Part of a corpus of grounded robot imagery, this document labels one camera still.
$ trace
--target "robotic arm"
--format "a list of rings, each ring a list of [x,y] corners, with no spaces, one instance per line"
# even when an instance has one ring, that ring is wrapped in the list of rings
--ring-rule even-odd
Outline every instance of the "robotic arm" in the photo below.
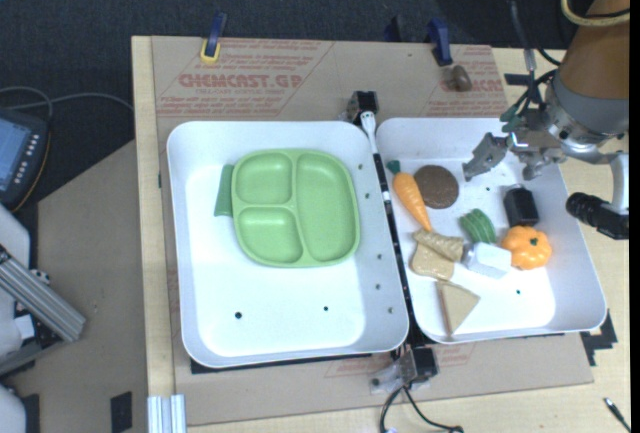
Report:
[[[505,137],[487,133],[463,164],[467,181],[496,166],[508,151],[525,164],[531,180],[544,166],[572,157],[609,164],[611,202],[575,193],[567,211],[614,239],[629,238],[629,154],[600,152],[600,147],[629,129],[630,0],[595,0],[584,17],[561,0],[563,12],[579,25],[571,46],[553,73],[544,101],[536,101],[536,83],[500,120]]]

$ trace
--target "brown disc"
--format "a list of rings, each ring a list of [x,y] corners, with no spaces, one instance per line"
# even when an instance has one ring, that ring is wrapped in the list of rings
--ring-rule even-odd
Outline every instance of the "brown disc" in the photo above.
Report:
[[[446,209],[458,199],[458,181],[446,168],[437,165],[423,166],[414,177],[427,207]]]

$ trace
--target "wooden table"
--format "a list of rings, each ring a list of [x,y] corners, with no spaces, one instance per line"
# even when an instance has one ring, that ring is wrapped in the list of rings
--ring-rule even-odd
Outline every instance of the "wooden table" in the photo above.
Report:
[[[521,73],[522,51],[494,49],[501,75]],[[175,393],[172,344],[165,267],[161,193],[158,188],[159,156],[154,98],[153,54],[150,37],[132,39],[136,145],[140,194],[140,222],[144,283],[145,333],[149,395]],[[539,61],[540,74],[545,70]],[[521,89],[506,87],[511,102]],[[607,150],[628,150],[628,136],[613,141]],[[569,193],[582,191],[609,200],[612,194],[608,167],[585,167],[583,163],[563,164]],[[623,431],[606,408],[603,398],[611,398],[627,421],[631,420],[629,244],[613,241],[594,229],[583,228],[586,243],[599,273],[601,284],[618,336],[611,350],[598,351],[593,367],[595,382],[590,385],[460,398],[423,404],[425,414],[445,424],[461,424],[465,431],[566,432]],[[194,432],[281,432],[305,431],[353,433],[378,431],[379,408],[326,412],[257,421],[216,424],[189,428]],[[398,431],[430,431],[409,405],[394,406],[387,416],[388,427]]]

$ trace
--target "toy carrot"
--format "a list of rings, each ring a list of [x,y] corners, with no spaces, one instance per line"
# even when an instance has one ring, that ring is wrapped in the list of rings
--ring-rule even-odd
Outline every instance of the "toy carrot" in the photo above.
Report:
[[[413,175],[400,171],[399,161],[389,161],[387,168],[393,173],[393,189],[405,209],[411,213],[424,230],[431,232],[431,221],[427,214],[427,208],[418,188],[418,183]]]

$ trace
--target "toy bread slice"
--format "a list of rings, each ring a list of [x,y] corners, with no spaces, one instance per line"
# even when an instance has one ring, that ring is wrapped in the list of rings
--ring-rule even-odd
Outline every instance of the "toy bread slice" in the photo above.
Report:
[[[444,323],[449,335],[458,329],[480,301],[480,296],[451,282],[436,282]]]
[[[436,232],[422,229],[413,233],[413,239],[444,255],[451,261],[459,261],[464,253],[464,239],[461,237],[443,236]]]
[[[418,275],[450,280],[453,276],[454,264],[432,248],[418,243],[411,258],[410,267]]]

